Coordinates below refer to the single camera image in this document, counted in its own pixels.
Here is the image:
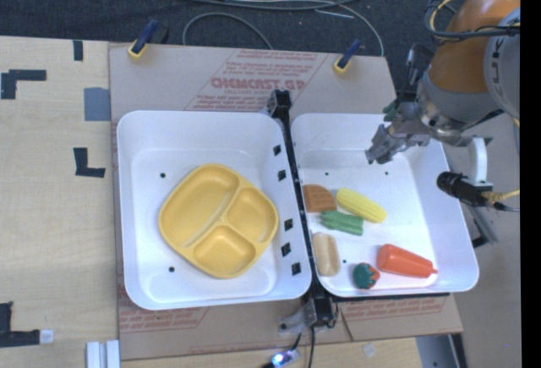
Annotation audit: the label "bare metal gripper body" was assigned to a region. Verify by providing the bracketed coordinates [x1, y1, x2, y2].
[386, 98, 466, 152]

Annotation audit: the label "yellow toy corn cob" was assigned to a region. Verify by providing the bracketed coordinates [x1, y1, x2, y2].
[335, 188, 388, 224]

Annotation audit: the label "white plastic tray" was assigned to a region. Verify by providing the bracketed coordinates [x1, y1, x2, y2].
[116, 110, 313, 311]
[290, 113, 480, 299]

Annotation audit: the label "brown toy waffle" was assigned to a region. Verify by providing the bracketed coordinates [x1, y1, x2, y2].
[302, 184, 338, 214]

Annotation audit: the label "green toy bean pods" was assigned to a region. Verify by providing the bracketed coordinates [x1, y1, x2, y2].
[320, 210, 365, 237]

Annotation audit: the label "thin black rod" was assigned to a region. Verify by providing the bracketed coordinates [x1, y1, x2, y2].
[280, 114, 323, 299]

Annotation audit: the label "orange toy carrot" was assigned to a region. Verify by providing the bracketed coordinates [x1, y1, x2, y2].
[376, 243, 439, 279]

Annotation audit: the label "tan toy hot dog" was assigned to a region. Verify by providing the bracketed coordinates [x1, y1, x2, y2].
[311, 231, 342, 277]

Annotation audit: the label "red toy strawberry green leaves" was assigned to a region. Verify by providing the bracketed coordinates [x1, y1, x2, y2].
[352, 261, 380, 290]

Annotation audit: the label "brown cardboard board red print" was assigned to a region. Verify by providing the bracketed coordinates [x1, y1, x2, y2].
[108, 42, 465, 361]

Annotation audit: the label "yellow divided plate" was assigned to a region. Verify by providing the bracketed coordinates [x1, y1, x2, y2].
[157, 163, 281, 280]

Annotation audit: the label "black cylinder on white bracket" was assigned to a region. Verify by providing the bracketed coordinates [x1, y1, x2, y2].
[436, 136, 495, 207]

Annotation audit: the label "black block with thin wires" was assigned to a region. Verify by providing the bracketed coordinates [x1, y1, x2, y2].
[310, 294, 338, 328]

